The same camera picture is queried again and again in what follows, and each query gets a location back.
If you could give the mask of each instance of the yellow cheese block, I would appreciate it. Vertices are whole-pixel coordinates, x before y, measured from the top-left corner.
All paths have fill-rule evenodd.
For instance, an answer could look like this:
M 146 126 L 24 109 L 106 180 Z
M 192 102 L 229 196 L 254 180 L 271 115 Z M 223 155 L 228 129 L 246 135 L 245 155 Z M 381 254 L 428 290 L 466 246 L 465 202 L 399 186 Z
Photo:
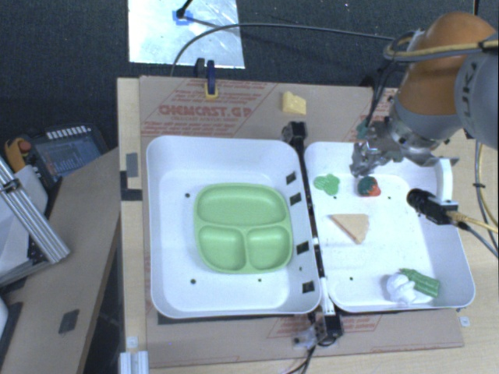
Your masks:
M 356 244 L 361 244 L 366 238 L 369 229 L 369 217 L 363 213 L 336 214 L 330 218 L 347 234 Z
M 289 114 L 306 115 L 306 100 L 290 91 L 285 91 L 282 95 L 282 111 Z

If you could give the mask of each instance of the cardboard sheet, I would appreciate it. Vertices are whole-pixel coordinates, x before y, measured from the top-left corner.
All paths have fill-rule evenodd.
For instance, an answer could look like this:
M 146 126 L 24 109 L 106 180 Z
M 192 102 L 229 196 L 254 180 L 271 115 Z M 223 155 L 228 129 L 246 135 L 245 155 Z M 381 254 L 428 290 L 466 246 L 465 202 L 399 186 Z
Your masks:
M 362 87 L 218 81 L 220 97 L 204 98 L 203 80 L 143 77 L 140 79 L 142 179 L 145 150 L 157 136 L 216 136 L 278 139 L 290 121 L 305 121 L 314 141 L 353 141 L 365 118 L 371 90 Z M 307 100 L 307 115 L 281 111 L 285 91 Z M 388 112 L 388 97 L 377 115 Z M 151 368 L 265 359 L 298 358 L 293 336 L 309 326 L 306 316 L 243 317 L 178 321 L 159 316 L 150 301 L 147 184 L 143 181 L 145 311 Z M 381 351 L 454 348 L 463 345 L 458 319 L 450 309 L 345 316 L 345 335 L 317 355 L 351 355 Z

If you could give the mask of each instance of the blue tape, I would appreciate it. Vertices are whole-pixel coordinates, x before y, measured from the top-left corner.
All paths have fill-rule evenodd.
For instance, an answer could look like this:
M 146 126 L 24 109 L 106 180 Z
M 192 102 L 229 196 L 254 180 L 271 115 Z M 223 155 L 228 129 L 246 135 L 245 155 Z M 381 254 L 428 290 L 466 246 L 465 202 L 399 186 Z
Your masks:
M 177 17 L 177 12 L 175 10 L 173 10 L 172 17 L 173 17 L 173 20 L 175 21 L 175 24 L 180 25 L 180 26 L 185 26 L 185 25 L 189 25 L 192 22 L 191 19 L 186 18 L 186 17 L 192 18 L 193 14 L 189 10 L 187 10 L 186 13 L 184 14 L 184 17 L 180 19 Z

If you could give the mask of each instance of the cable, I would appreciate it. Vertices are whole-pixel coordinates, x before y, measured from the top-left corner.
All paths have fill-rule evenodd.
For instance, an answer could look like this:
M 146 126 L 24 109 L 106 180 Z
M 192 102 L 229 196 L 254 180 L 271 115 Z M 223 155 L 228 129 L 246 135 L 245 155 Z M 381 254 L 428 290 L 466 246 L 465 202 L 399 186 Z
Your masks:
M 336 340 L 337 338 L 328 337 L 319 342 L 317 345 L 321 346 L 322 348 L 329 348 L 331 345 L 333 345 L 336 342 Z
M 393 61 L 390 61 L 388 64 L 386 64 L 385 67 L 381 69 L 380 78 L 373 90 L 373 100 L 371 101 L 371 107 L 365 119 L 366 127 L 369 127 L 374 112 L 376 111 L 377 105 L 380 103 L 380 100 L 383 97 L 384 88 L 386 87 L 388 79 L 390 78 L 391 74 L 395 72 L 397 69 L 398 69 L 398 63 Z
M 287 29 L 299 29 L 299 30 L 314 30 L 317 32 L 328 32 L 328 33 L 333 33 L 333 34 L 344 34 L 344 35 L 357 36 L 357 37 L 370 37 L 373 39 L 379 39 L 379 40 L 384 40 L 384 41 L 392 41 L 393 40 L 393 37 L 388 37 L 388 36 L 381 36 L 381 35 L 376 35 L 376 34 L 364 34 L 364 33 L 360 33 L 360 32 L 350 32 L 348 30 L 321 28 L 318 26 L 294 25 L 291 23 L 232 23 L 229 25 L 218 26 L 216 28 L 209 29 L 206 32 L 203 32 L 203 33 L 198 34 L 197 36 L 193 37 L 190 41 L 188 41 L 186 44 L 184 44 L 184 46 L 180 49 L 179 53 L 175 57 L 175 60 L 172 64 L 172 69 L 170 70 L 170 76 L 173 76 L 173 72 L 175 71 L 175 67 L 177 66 L 177 63 L 179 62 L 180 57 L 182 57 L 182 54 L 184 53 L 184 51 L 187 50 L 187 48 L 192 43 L 195 43 L 199 39 L 201 39 L 205 36 L 208 36 L 209 34 L 213 34 L 215 32 L 218 32 L 220 30 L 227 30 L 227 29 L 232 29 L 232 28 L 242 28 L 242 27 L 272 27 L 272 28 L 287 28 Z
M 487 240 L 484 237 L 482 237 L 478 232 L 473 230 L 469 225 L 467 225 L 464 222 L 459 222 L 458 227 L 461 228 L 462 230 L 469 231 L 471 234 L 477 237 L 480 240 L 480 242 L 484 244 L 487 247 L 487 249 L 491 251 L 496 258 L 499 259 L 499 253 L 497 253 L 497 251 L 494 248 L 492 248 L 490 244 L 487 242 Z
M 482 160 L 483 160 L 483 144 L 482 143 L 478 143 L 477 144 L 480 145 L 480 147 L 478 148 L 478 168 L 477 168 L 477 176 L 476 176 L 476 184 L 478 185 L 477 187 L 477 190 L 479 191 L 479 194 L 480 194 L 480 200 L 483 204 L 483 208 L 485 209 L 485 211 L 487 212 L 487 214 L 489 215 L 489 218 L 490 220 L 492 221 L 492 223 L 494 223 L 497 227 L 497 220 L 494 218 L 494 215 L 492 214 L 492 212 L 490 211 L 490 208 L 487 204 L 487 201 L 485 200 L 485 198 L 483 197 L 483 188 L 480 187 L 480 185 L 482 184 Z
M 392 43 L 384 49 L 383 55 L 386 59 L 392 59 L 396 62 L 419 62 L 435 58 L 451 57 L 454 55 L 469 55 L 484 50 L 497 50 L 498 48 L 498 40 L 482 41 L 479 43 L 452 44 L 415 51 L 396 51 Z
M 303 370 L 300 372 L 300 374 L 305 374 L 306 370 L 309 368 L 310 360 L 312 359 L 312 355 L 313 355 L 313 352 L 315 351 L 315 348 L 316 348 L 315 346 L 312 346 L 309 349 L 309 353 L 306 356 L 305 361 L 303 361 L 303 363 L 301 365 L 299 365 L 298 367 L 296 367 L 295 369 L 288 371 L 286 374 L 295 374 L 296 372 L 298 372 L 299 370 L 302 370 L 302 369 Z
M 473 219 L 472 217 L 466 216 L 465 214 L 463 214 L 461 212 L 457 212 L 455 210 L 449 210 L 447 212 L 447 216 L 449 216 L 453 221 L 476 224 L 477 226 L 480 226 L 482 228 L 486 228 L 487 230 L 493 231 L 494 233 L 497 234 L 497 228 L 496 227 L 491 226 L 488 223 L 485 223 L 485 222 L 482 222 L 482 221 L 478 221 L 477 219 Z
M 483 221 L 485 223 L 488 223 L 487 220 L 487 214 L 485 211 L 485 207 L 483 206 L 483 203 L 487 204 L 485 202 L 485 199 L 483 198 L 483 190 L 482 188 L 485 187 L 485 185 L 482 184 L 482 178 L 481 178 L 481 172 L 482 172 L 482 151 L 483 151 L 483 144 L 480 142 L 476 141 L 475 145 L 475 188 L 476 188 L 476 199 L 478 201 L 478 207 L 480 208 L 480 213 L 482 214 Z M 494 217 L 490 214 L 490 219 L 494 222 L 494 224 L 497 225 L 497 221 L 494 219 Z M 494 237 L 494 233 L 492 231 L 488 231 L 490 240 L 492 241 L 492 245 L 496 249 L 496 251 L 499 252 L 499 245 L 497 244 L 496 238 Z

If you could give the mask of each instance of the electronic device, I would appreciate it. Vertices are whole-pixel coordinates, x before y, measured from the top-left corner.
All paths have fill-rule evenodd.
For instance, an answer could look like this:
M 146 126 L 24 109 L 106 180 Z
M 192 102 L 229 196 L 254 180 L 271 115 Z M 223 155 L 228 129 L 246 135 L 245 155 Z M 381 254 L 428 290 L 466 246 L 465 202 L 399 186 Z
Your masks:
M 52 126 L 36 136 L 22 134 L 5 143 L 14 172 L 32 165 L 46 189 L 106 151 L 101 133 L 90 123 Z

